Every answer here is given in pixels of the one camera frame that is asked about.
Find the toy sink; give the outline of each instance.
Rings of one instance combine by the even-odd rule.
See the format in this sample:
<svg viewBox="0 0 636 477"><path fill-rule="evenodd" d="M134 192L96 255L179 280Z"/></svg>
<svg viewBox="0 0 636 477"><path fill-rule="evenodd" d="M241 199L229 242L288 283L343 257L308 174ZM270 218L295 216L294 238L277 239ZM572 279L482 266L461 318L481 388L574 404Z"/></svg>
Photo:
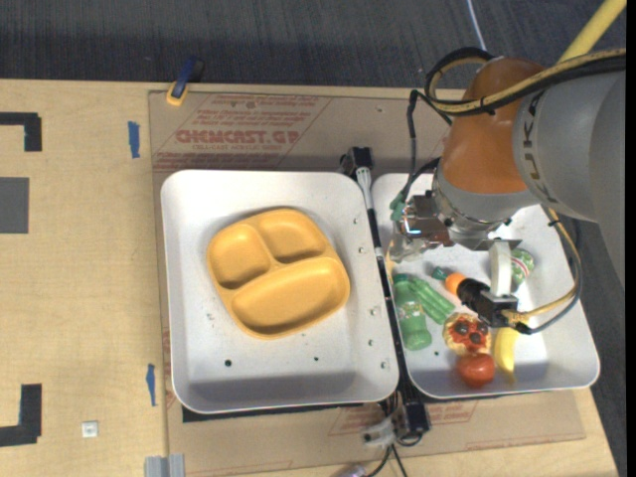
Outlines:
<svg viewBox="0 0 636 477"><path fill-rule="evenodd" d="M207 263L235 322L263 339L308 329L349 298L338 253L298 210L265 211L221 230Z"/></svg>
<svg viewBox="0 0 636 477"><path fill-rule="evenodd" d="M405 180L406 175L388 174L373 184L372 194L385 250L393 230L389 204ZM431 175L422 175L410 193L423 195L431 189L431 180ZM541 207L528 207L516 213L509 226L501 227L493 235L502 239L521 239L520 247L535 257L535 270L515 292L522 311L561 297L573 285L557 231L550 228L548 222ZM417 261L404 261L394 267L394 273L409 273L426 280L440 295L455 303L456 312L470 313L440 281L431 277L436 266L490 284L488 252L471 251L461 245L439 247L427 250ZM496 373L495 380L481 389L469 388L455 373L456 355L443 341L442 326L427 317L427 327L433 336L432 344L423 350L404 352L411 381L430 398L477 398L584 388L596 381L600 371L596 347L580 302L546 330L532 336L520 336L513 383L504 374Z"/></svg>
<svg viewBox="0 0 636 477"><path fill-rule="evenodd" d="M174 392L239 412L398 384L362 191L340 173L180 171L161 189Z"/></svg>

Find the black corner marker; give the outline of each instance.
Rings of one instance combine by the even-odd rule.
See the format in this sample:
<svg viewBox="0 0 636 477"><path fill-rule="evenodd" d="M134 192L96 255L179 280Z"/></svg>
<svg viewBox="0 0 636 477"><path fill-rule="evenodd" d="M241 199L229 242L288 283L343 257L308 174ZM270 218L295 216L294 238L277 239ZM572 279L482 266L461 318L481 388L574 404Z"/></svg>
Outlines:
<svg viewBox="0 0 636 477"><path fill-rule="evenodd" d="M42 152L42 118L38 113L0 111L0 125L22 125L24 127L24 151Z"/></svg>
<svg viewBox="0 0 636 477"><path fill-rule="evenodd" d="M0 427L0 447L37 443L42 435L42 384L22 386L18 424Z"/></svg>

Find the blue clip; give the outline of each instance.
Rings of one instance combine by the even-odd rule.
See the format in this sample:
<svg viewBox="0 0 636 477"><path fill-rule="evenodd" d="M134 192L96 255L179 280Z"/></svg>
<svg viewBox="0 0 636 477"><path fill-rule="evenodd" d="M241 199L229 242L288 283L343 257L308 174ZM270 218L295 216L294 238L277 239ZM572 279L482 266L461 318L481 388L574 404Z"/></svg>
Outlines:
<svg viewBox="0 0 636 477"><path fill-rule="evenodd" d="M188 93L188 83L191 81L200 81L204 67L205 64L201 59L198 57L190 57L183 65L177 80L168 88L166 100L173 106L180 106Z"/></svg>

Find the gray square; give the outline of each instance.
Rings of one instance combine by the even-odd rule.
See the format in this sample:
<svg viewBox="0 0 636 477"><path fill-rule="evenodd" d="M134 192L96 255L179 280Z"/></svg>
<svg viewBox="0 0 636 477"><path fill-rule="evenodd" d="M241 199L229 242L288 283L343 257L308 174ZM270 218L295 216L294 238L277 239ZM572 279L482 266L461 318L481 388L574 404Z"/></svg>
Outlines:
<svg viewBox="0 0 636 477"><path fill-rule="evenodd" d="M29 232L29 179L0 177L0 234Z"/></svg>

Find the yellow tube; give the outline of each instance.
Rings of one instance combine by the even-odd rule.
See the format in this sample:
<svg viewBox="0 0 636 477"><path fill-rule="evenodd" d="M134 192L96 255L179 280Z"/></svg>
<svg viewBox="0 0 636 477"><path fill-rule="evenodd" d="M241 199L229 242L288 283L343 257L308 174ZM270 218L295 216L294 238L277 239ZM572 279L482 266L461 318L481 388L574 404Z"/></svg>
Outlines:
<svg viewBox="0 0 636 477"><path fill-rule="evenodd" d="M627 0L605 0L558 61L589 52L626 6Z"/></svg>

